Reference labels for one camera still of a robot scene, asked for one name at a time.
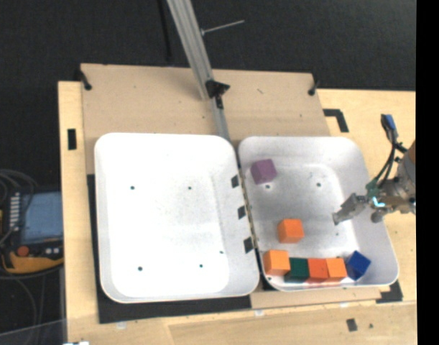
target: empty white tray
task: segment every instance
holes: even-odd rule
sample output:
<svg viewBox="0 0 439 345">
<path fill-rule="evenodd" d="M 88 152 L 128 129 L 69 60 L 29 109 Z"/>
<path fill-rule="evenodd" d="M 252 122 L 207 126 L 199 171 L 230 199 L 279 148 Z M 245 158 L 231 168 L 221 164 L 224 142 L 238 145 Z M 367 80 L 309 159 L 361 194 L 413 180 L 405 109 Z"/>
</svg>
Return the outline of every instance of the empty white tray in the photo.
<svg viewBox="0 0 439 345">
<path fill-rule="evenodd" d="M 102 136 L 101 285 L 120 303 L 247 295 L 259 281 L 236 153 L 210 135 Z"/>
<path fill-rule="evenodd" d="M 352 193 L 365 194 L 370 181 L 361 150 L 351 140 L 250 137 L 239 145 L 239 158 L 261 260 L 269 249 L 302 258 L 347 258 L 358 250 L 371 260 L 366 274 L 358 281 L 347 277 L 339 285 L 390 285 L 397 279 L 398 263 L 387 228 L 371 222 L 370 208 L 337 226 L 333 223 L 332 213 Z M 277 177 L 257 185 L 250 169 L 265 159 L 273 160 Z M 302 220 L 305 237 L 296 244 L 280 244 L 277 224 L 290 218 Z M 266 278 L 283 291 L 328 286 L 286 283 L 282 276 Z"/>
</svg>

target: dark green cube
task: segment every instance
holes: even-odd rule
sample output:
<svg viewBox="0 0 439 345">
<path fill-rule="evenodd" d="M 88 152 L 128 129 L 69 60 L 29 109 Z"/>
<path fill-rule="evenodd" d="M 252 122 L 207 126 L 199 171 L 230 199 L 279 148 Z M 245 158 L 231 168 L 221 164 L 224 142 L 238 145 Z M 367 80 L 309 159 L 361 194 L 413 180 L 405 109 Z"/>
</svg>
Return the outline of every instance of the dark green cube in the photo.
<svg viewBox="0 0 439 345">
<path fill-rule="evenodd" d="M 297 284 L 309 278 L 310 273 L 307 258 L 290 258 L 290 265 L 291 271 L 285 275 L 285 282 Z"/>
</svg>

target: blue cube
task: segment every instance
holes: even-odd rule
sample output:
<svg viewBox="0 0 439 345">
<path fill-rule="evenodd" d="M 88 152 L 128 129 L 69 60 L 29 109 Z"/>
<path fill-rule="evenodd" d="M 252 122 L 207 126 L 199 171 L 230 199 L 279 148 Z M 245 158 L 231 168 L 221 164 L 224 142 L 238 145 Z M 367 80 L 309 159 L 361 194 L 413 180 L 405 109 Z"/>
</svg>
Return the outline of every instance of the blue cube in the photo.
<svg viewBox="0 0 439 345">
<path fill-rule="evenodd" d="M 352 280 L 358 280 L 368 270 L 371 260 L 366 258 L 360 252 L 353 252 L 346 260 L 347 275 Z"/>
</svg>

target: orange cube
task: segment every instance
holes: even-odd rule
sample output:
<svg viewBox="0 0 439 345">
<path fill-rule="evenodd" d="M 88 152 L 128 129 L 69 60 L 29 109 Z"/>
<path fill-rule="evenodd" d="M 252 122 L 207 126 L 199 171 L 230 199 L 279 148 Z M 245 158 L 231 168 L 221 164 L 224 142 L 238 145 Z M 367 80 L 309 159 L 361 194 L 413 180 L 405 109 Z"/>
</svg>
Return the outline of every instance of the orange cube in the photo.
<svg viewBox="0 0 439 345">
<path fill-rule="evenodd" d="M 298 218 L 285 218 L 278 224 L 277 230 L 280 243 L 298 243 L 304 237 L 302 221 Z"/>
<path fill-rule="evenodd" d="M 339 282 L 347 277 L 346 263 L 342 258 L 326 258 L 328 266 L 327 282 Z"/>
<path fill-rule="evenodd" d="M 264 271 L 267 275 L 283 276 L 290 270 L 290 254 L 287 251 L 271 249 L 265 252 Z"/>
<path fill-rule="evenodd" d="M 308 258 L 307 261 L 309 278 L 306 282 L 313 284 L 328 279 L 328 264 L 325 258 Z"/>
</svg>

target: electronic device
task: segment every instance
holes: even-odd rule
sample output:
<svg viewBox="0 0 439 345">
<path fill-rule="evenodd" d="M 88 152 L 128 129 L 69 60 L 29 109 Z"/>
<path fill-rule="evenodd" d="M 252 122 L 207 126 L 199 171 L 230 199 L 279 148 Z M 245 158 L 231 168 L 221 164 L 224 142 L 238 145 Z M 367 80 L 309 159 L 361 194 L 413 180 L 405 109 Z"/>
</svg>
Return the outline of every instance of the electronic device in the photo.
<svg viewBox="0 0 439 345">
<path fill-rule="evenodd" d="M 2 247 L 6 271 L 26 274 L 63 263 L 63 202 L 56 186 L 17 188 L 6 200 Z"/>
</svg>

